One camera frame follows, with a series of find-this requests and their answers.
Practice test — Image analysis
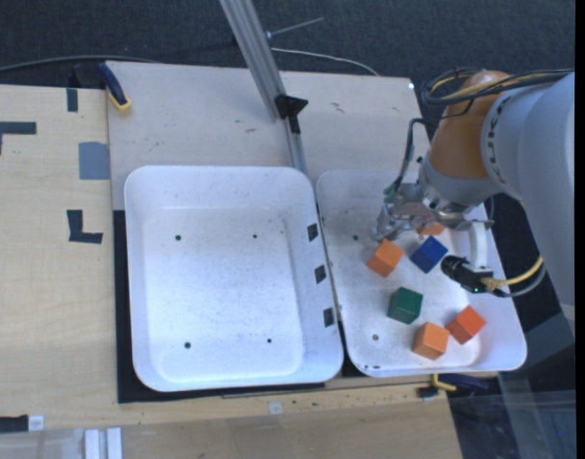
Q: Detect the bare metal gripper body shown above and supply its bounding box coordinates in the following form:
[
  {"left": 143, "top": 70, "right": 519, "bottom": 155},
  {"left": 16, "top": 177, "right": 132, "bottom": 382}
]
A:
[{"left": 383, "top": 182, "right": 471, "bottom": 231}]

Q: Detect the blue cube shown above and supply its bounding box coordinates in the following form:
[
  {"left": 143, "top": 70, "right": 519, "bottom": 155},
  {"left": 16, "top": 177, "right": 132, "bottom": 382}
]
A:
[{"left": 409, "top": 234, "right": 450, "bottom": 275}]

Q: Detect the green cube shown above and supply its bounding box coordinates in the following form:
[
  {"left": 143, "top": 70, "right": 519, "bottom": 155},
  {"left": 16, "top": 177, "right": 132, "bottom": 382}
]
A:
[{"left": 386, "top": 286, "right": 424, "bottom": 326}]

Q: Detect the white plastic tray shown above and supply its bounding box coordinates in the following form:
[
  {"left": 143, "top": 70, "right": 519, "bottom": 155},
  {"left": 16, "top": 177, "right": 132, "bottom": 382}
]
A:
[
  {"left": 123, "top": 164, "right": 346, "bottom": 394},
  {"left": 314, "top": 168, "right": 530, "bottom": 379}
]

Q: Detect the red-orange cube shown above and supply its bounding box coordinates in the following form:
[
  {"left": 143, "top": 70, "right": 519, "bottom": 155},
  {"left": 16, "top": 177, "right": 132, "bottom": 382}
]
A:
[{"left": 444, "top": 304, "right": 488, "bottom": 346}]

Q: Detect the black cylinder on white bracket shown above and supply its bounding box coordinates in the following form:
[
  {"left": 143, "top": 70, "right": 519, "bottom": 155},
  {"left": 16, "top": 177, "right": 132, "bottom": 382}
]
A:
[{"left": 439, "top": 217, "right": 495, "bottom": 295}]

